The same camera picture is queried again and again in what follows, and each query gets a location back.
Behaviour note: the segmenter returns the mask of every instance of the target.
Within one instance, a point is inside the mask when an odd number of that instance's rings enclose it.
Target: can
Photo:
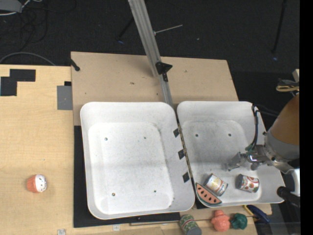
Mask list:
[[[222,196],[228,186],[228,183],[224,182],[214,173],[211,173],[211,175],[204,182],[204,185],[217,196]]]
[[[236,188],[249,192],[257,192],[260,186],[258,178],[249,177],[243,174],[239,174],[236,178]]]
[[[198,224],[195,222],[192,215],[187,214],[181,217],[179,226],[185,235],[202,235],[202,231]]]

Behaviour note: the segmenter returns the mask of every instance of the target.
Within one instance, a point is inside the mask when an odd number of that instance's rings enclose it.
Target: watermelon slice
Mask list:
[[[199,200],[201,200],[205,204],[218,205],[222,202],[220,199],[218,199],[216,196],[214,196],[211,192],[209,192],[206,188],[198,183],[196,183],[196,189]]]

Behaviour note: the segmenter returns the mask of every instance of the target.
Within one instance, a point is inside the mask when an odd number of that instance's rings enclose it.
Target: black bracket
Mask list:
[[[173,67],[173,65],[168,65],[162,62],[157,62],[156,63],[156,70],[158,72],[159,75],[163,75],[163,80],[165,82],[168,82],[168,78],[167,78],[167,72],[171,69],[171,67]]]

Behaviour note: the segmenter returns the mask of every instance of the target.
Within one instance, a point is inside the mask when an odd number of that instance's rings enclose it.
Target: wooden table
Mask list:
[[[94,58],[98,58],[98,62],[105,60],[106,64],[110,64],[126,57],[92,53],[84,55],[80,52],[72,53],[72,58],[82,69],[86,69],[84,62],[92,64],[96,62]],[[143,57],[131,56],[130,59],[141,62]],[[177,58],[170,57],[162,60],[175,64],[180,62]],[[238,100],[226,61],[197,59],[187,61],[212,75],[201,76],[201,73],[196,74],[191,68],[187,72],[184,72],[186,70],[184,67],[177,70],[181,76],[187,74],[191,79],[198,77],[198,83],[204,85],[202,94],[206,94],[200,100],[224,100],[225,98],[225,100]],[[57,107],[57,86],[64,85],[65,81],[72,81],[73,67],[0,65],[0,76],[9,76],[10,69],[36,70],[36,81],[18,82],[16,96],[0,96],[0,227],[2,234],[56,235],[59,229],[64,229],[67,235],[183,234],[177,222],[73,228],[74,118],[72,110],[58,110]],[[131,75],[128,74],[130,82],[136,81],[137,77],[129,76]],[[147,74],[146,76],[148,80],[154,82],[154,78]],[[183,101],[184,97],[183,95],[181,97],[181,92],[174,90],[178,84],[181,85],[181,81],[173,77],[175,77],[174,69],[172,74],[169,74],[169,81],[173,101],[177,103]],[[114,74],[111,74],[109,80],[112,94],[116,88],[125,86],[120,80],[115,79]],[[133,86],[128,81],[127,83],[127,86]],[[149,89],[148,84],[146,86],[151,93],[159,90],[157,85]],[[183,87],[187,87],[185,91],[190,92],[185,95],[185,98],[196,96],[197,91],[193,90],[196,86],[193,86],[193,82]],[[26,180],[39,173],[47,178],[47,190],[38,194],[27,191]],[[271,214],[269,204],[262,204],[258,207],[265,213]],[[224,232],[224,235],[257,234],[252,217],[242,206],[221,209],[229,215],[241,212],[248,216],[248,227],[245,230],[230,229]],[[202,229],[202,234],[218,234],[209,221],[213,217],[213,211],[214,209],[197,210],[193,207],[186,213],[195,217]]]

